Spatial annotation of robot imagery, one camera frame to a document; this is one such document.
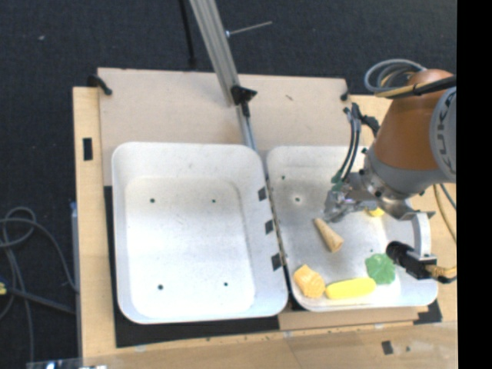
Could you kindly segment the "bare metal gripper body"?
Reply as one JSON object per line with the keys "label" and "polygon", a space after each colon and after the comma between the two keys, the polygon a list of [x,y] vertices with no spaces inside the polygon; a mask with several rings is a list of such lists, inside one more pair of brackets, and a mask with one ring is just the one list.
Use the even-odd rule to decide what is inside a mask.
{"label": "bare metal gripper body", "polygon": [[338,171],[331,178],[325,210],[358,211],[364,207],[396,211],[402,207],[402,194],[373,171],[351,172],[345,178]]}

